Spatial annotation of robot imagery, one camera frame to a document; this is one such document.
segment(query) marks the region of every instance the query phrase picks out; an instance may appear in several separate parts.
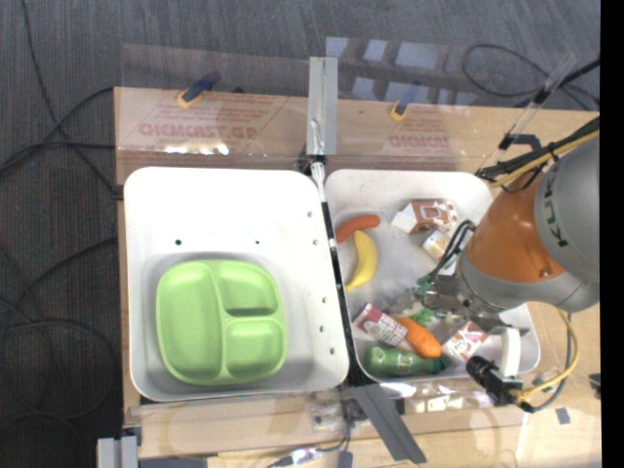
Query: dark floor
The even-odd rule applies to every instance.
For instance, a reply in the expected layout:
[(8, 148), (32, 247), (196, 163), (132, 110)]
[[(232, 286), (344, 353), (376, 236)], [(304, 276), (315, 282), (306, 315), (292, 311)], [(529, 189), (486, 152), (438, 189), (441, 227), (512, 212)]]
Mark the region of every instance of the dark floor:
[[(416, 101), (500, 106), (526, 102), (566, 53), (580, 67), (601, 51), (601, 0), (0, 0), (0, 21), (2, 467), (95, 466), (97, 439), (120, 434), (114, 151), (9, 158), (43, 139), (113, 144), (110, 90), (63, 119), (102, 89), (184, 86), (129, 51), (244, 56), (265, 70), (228, 88), (302, 96), (293, 61), (340, 56), (346, 98), (394, 100), (417, 80)], [(599, 102), (596, 68), (547, 106)]]

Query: yellow cable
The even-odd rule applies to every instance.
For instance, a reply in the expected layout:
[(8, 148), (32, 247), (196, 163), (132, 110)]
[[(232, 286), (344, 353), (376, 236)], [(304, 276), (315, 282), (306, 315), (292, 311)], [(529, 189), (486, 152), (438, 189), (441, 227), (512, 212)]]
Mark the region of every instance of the yellow cable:
[[(583, 136), (581, 138), (578, 138), (577, 140), (575, 140), (573, 142), (569, 142), (569, 143), (567, 143), (565, 145), (562, 145), (561, 147), (558, 147), (553, 152), (555, 153), (556, 156), (559, 156), (560, 154), (563, 154), (563, 153), (569, 151), (570, 149), (573, 149), (574, 147), (576, 147), (578, 145), (581, 145), (582, 143), (588, 142), (592, 138), (596, 138), (599, 135), (599, 133), (600, 133), (599, 130), (596, 130), (595, 132), (591, 132), (590, 134), (588, 134), (586, 136)], [(502, 176), (499, 180), (494, 182), (491, 186), (492, 187), (500, 187), (504, 183), (507, 183), (510, 180), (514, 180), (517, 177), (524, 175), (529, 170), (531, 170), (531, 169), (541, 165), (542, 163), (547, 162), (552, 157), (553, 157), (553, 155), (549, 152), (549, 153), (544, 154), (543, 156), (535, 158), (534, 160), (531, 160), (530, 162), (526, 163), (524, 166), (518, 168), (514, 172), (512, 172), (512, 173), (510, 173), (510, 174), (508, 174), (506, 176)]]
[(559, 311), (559, 315), (562, 317), (562, 319), (565, 322), (565, 325), (567, 326), (567, 330), (569, 331), (572, 341), (574, 342), (574, 356), (572, 357), (572, 360), (570, 361), (569, 366), (565, 370), (560, 372), (554, 378), (544, 381), (542, 384), (537, 385), (533, 388), (528, 388), (527, 390), (510, 390), (509, 393), (516, 397), (518, 403), (524, 402), (531, 395), (535, 395), (537, 392), (541, 392), (542, 390), (548, 387), (556, 385), (562, 379), (567, 378), (572, 373), (572, 371), (574, 371), (574, 368), (576, 368), (576, 365), (578, 364), (578, 360), (580, 359), (580, 352), (578, 350), (578, 339), (576, 338), (576, 333), (574, 332), (574, 329), (572, 328), (572, 324), (567, 319), (566, 312), (560, 309), (558, 309), (558, 311)]

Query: orange carrot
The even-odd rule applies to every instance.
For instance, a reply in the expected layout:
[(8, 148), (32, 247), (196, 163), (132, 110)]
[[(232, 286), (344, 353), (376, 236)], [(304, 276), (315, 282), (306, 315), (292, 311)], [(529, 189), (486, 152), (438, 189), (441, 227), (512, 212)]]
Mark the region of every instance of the orange carrot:
[(380, 221), (376, 214), (360, 214), (349, 218), (335, 230), (335, 240), (338, 243), (342, 243), (356, 230), (376, 227)]
[(437, 359), (442, 354), (442, 346), (436, 337), (409, 317), (395, 319), (397, 323), (408, 329), (406, 340), (413, 347), (418, 357)]

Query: toy banana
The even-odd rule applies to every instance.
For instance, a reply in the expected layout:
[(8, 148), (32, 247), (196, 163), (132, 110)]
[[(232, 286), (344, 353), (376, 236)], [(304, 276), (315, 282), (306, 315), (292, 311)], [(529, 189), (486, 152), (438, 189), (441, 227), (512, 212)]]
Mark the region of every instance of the toy banana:
[(356, 230), (353, 233), (353, 241), (358, 252), (358, 264), (353, 277), (344, 287), (348, 293), (354, 288), (369, 282), (377, 269), (377, 248), (371, 236), (366, 232)]

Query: green plate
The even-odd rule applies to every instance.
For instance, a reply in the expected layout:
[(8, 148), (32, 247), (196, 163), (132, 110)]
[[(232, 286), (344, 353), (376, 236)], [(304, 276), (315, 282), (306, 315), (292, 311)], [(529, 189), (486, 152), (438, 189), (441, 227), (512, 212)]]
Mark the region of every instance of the green plate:
[(165, 366), (186, 383), (256, 381), (286, 359), (275, 280), (246, 261), (193, 260), (168, 269), (156, 292), (156, 326)]

